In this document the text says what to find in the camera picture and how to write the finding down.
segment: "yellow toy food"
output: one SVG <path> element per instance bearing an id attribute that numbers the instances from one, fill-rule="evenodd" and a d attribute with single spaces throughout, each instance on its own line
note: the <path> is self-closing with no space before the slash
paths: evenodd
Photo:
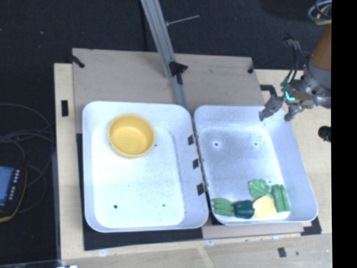
<path id="1" fill-rule="evenodd" d="M 253 203 L 253 208 L 254 216 L 256 218 L 267 217 L 277 212 L 274 200 L 268 195 L 265 195 L 255 200 Z"/>

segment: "metal bar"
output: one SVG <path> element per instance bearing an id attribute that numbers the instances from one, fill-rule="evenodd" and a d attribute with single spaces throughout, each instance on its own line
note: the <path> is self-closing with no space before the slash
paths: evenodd
<path id="1" fill-rule="evenodd" d="M 144 9 L 157 51 L 161 57 L 165 75 L 172 79 L 176 103 L 186 108 L 186 98 L 182 84 L 177 82 L 177 79 L 172 76 L 170 71 L 169 64 L 172 61 L 176 61 L 176 59 L 175 54 L 173 53 L 171 40 L 168 35 L 159 0 L 141 0 L 141 4 Z"/>

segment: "black bracket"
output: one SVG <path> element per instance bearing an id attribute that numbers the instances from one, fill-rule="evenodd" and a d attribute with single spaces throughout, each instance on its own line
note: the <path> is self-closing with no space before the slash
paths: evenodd
<path id="1" fill-rule="evenodd" d="M 187 65 L 179 64 L 179 63 L 177 63 L 175 61 L 170 62 L 168 65 L 170 67 L 172 76 L 176 76 L 177 83 L 183 84 L 183 82 L 182 82 L 182 74 L 189 67 Z"/>

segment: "tray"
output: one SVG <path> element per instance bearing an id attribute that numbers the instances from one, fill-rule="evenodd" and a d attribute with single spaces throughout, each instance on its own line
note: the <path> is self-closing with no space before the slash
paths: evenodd
<path id="1" fill-rule="evenodd" d="M 153 126 L 156 143 L 144 156 L 119 156 L 108 126 L 137 114 Z M 175 104 L 105 102 L 83 110 L 84 206 L 99 232 L 159 231 L 201 227 L 208 204 L 189 112 Z"/>
<path id="2" fill-rule="evenodd" d="M 244 219 L 215 214 L 229 226 L 254 223 L 309 222 L 317 204 L 297 146 L 292 126 L 282 109 L 259 119 L 257 106 L 201 106 L 194 113 L 196 137 L 210 200 L 250 199 L 248 181 L 264 179 L 284 184 L 291 204 L 289 213 Z"/>

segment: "blue screen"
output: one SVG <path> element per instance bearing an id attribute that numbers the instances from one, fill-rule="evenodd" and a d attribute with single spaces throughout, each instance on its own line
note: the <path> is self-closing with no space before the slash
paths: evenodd
<path id="1" fill-rule="evenodd" d="M 0 204 L 5 204 L 13 168 L 0 166 Z"/>

